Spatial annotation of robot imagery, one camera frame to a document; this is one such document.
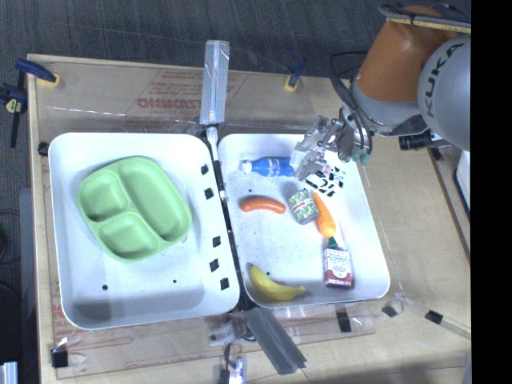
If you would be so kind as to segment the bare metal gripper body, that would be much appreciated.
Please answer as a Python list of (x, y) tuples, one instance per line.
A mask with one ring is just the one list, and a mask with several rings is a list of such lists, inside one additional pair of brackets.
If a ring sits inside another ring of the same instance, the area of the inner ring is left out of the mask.
[(325, 152), (336, 153), (342, 162), (359, 160), (359, 120), (351, 111), (340, 111), (338, 118), (319, 116), (302, 142), (304, 160), (320, 162)]

